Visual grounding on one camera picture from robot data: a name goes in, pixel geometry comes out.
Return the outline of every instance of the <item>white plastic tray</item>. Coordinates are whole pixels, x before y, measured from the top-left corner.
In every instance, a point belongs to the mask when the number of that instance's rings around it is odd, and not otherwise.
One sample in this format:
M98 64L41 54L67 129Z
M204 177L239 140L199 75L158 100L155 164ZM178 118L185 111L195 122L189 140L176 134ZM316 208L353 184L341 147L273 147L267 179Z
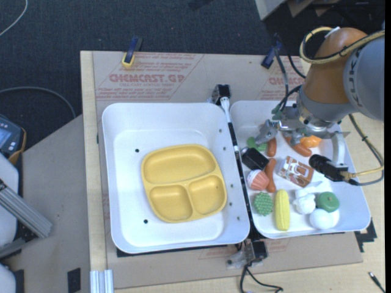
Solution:
M210 103L115 103L102 115L112 239L121 251L146 253L236 244L250 223L232 140L223 110ZM151 151L199 144L215 156L227 203L215 215L167 223L152 211L142 184L141 162Z
M271 110L276 107L278 101L238 101L230 109L233 127L236 132L236 139L240 149L246 147L249 137L256 137L259 127L265 120L271 118ZM340 131L340 127L335 125L330 131ZM287 144L282 134L277 134L277 165L287 156L296 158L299 162L309 165L309 158L299 155ZM332 158L331 140L322 140L318 148L312 149L313 154L320 154ZM353 162L348 149L345 150L345 163L349 166L349 171L354 171ZM247 166L243 164L244 176L249 173ZM295 199L294 191L301 187L274 174L274 182L278 189L285 189L290 196L290 203ZM365 229L370 223L370 212L362 188L352 186L344 182L332 182L324 175L315 172L312 184L321 182L316 186L316 192L332 191L340 200L340 208L333 212L335 226L328 230L318 230L313 228L309 222L309 215L298 213L291 204L291 224L287 232L276 229L274 216L262 216L253 210L252 201L259 191L247 188L252 216L256 229L265 237L278 239L282 237L305 236L309 234L340 233L345 231L359 231Z

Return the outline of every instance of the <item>white ball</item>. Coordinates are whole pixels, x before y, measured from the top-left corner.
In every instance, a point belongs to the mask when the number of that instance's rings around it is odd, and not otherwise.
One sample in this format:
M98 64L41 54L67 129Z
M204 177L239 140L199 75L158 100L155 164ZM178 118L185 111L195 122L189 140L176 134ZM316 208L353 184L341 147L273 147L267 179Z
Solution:
M317 229L329 229L334 226L332 215L321 208L315 209L310 214L310 223Z

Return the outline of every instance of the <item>white cable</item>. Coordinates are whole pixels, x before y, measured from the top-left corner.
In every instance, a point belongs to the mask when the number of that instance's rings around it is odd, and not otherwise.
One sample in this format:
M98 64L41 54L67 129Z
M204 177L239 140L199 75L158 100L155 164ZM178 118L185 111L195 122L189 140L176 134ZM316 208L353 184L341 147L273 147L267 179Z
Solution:
M9 29L11 29L17 22L19 22L19 20L21 19L21 17L26 13L26 10L27 10L27 5L28 5L28 0L25 0L26 1L26 5L24 6L24 10L20 13L19 17L6 29L4 29L2 32L0 32L0 37L2 35L4 35Z

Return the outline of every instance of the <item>black carpet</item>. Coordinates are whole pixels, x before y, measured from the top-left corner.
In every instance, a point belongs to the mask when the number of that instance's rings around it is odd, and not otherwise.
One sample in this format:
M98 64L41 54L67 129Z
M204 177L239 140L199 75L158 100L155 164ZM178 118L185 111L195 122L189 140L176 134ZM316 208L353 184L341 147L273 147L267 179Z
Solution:
M282 4L261 21L254 0L28 0L24 16L0 36L0 92L52 90L79 115L82 50L126 51L138 35L145 52L266 54L278 33L282 54L298 55L314 27L355 26L370 33L385 20L385 0L339 4L322 16L309 7L295 18ZM0 0L0 33L23 7L24 0ZM0 114L27 131L27 148L73 118L58 96L26 89L0 93Z

